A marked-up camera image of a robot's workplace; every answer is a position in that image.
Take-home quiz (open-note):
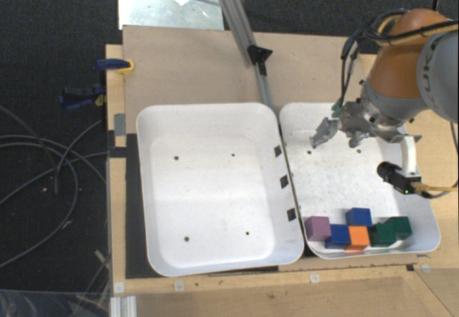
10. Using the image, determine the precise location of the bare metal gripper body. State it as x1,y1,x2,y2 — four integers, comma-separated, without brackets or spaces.
338,100,407,143

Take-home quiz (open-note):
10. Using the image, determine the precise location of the white plastic tray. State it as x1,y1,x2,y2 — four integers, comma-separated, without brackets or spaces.
278,102,441,260
136,102,306,278

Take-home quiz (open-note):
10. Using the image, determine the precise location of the blue cube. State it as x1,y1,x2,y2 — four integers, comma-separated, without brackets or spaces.
345,207,373,227
324,224,351,249

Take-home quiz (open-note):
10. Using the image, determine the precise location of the purple cube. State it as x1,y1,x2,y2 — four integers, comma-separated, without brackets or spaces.
304,215,332,242

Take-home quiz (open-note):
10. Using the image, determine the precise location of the orange cube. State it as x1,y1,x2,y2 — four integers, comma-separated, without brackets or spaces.
344,224,371,251

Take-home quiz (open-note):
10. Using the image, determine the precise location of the green cube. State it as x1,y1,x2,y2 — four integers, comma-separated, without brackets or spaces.
368,222,397,247
385,216,412,240

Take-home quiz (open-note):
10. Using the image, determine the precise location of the pale wood board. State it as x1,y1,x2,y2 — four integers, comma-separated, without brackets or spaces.
105,24,459,295

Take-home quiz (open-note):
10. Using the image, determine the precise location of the black cylinder on white bracket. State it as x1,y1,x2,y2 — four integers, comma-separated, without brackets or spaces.
376,135,422,196

